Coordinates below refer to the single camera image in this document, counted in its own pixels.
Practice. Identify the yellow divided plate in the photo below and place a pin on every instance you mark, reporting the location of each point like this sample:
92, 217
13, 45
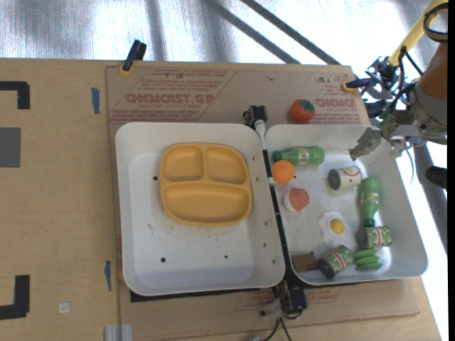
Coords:
204, 185

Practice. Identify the brown cardboard board red print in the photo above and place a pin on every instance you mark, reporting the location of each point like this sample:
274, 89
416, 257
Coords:
220, 94

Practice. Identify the thin black and white rod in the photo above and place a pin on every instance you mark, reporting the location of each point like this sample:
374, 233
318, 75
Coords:
275, 204

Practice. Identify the orange toy tomato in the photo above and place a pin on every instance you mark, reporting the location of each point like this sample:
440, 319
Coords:
302, 111

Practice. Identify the toy fried egg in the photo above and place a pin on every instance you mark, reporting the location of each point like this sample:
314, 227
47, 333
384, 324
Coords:
332, 226

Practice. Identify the black cylinder on white bracket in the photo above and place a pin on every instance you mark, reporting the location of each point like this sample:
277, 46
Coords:
438, 177

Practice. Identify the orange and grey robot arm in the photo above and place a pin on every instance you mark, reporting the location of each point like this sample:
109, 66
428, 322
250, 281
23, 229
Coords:
435, 80

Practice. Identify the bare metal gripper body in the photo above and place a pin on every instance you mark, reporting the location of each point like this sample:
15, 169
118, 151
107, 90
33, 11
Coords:
403, 130

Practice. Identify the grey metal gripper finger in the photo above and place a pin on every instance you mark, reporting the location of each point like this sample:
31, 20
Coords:
370, 136
363, 152

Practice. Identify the green patterned toy can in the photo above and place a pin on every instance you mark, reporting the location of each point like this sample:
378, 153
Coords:
377, 236
336, 260

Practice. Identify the white toy can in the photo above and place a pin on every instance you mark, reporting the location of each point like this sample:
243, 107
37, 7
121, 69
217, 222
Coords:
346, 178

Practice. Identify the white plastic tray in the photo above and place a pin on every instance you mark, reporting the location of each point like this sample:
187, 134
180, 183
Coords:
199, 254
398, 204

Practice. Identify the green toy bottle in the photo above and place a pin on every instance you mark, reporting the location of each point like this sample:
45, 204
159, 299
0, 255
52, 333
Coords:
369, 197
302, 155

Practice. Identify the orange ball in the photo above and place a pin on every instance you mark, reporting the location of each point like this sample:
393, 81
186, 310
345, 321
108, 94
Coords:
283, 171

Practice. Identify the brown block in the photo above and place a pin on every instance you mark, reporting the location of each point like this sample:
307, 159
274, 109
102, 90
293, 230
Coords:
304, 262

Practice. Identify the green ribbed toy vegetable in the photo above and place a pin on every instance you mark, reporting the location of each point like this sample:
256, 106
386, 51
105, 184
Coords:
368, 260

